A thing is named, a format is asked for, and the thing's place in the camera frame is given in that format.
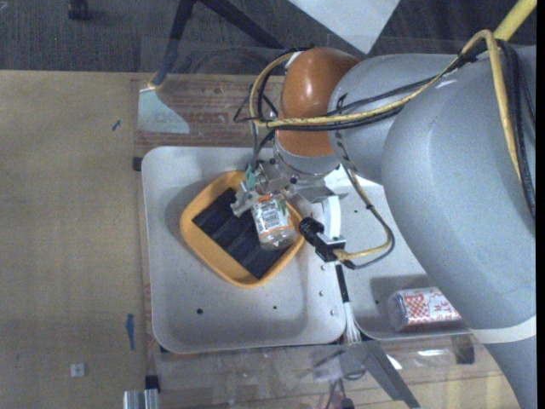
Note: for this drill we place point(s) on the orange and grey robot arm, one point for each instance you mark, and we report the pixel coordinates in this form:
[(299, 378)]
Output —
[(447, 186)]

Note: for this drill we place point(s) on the black cylinder on white bracket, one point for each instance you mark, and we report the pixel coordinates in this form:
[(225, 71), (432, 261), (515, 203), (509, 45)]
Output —
[(328, 245)]

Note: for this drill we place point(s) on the clear plastic bottle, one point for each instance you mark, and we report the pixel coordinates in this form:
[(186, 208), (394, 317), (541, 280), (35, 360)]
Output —
[(273, 224)]

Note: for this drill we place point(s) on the white plastic tray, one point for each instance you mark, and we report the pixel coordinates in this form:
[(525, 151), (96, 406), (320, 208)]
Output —
[(221, 313)]

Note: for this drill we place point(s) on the black ribbed rectangular block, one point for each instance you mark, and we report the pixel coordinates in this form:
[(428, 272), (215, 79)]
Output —
[(232, 232)]

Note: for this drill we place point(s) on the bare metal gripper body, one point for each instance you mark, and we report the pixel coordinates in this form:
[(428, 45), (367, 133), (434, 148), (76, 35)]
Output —
[(274, 179)]

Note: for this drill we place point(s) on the orange divided plate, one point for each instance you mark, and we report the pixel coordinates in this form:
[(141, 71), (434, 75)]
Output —
[(204, 245)]

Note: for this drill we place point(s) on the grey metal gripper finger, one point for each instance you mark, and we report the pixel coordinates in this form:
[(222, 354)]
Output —
[(294, 198), (243, 203)]

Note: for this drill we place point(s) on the red and white packet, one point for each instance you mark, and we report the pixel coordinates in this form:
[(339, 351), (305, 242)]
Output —
[(421, 309)]

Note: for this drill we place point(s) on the thin black and white rod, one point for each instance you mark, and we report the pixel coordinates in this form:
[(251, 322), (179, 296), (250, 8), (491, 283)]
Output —
[(343, 288)]

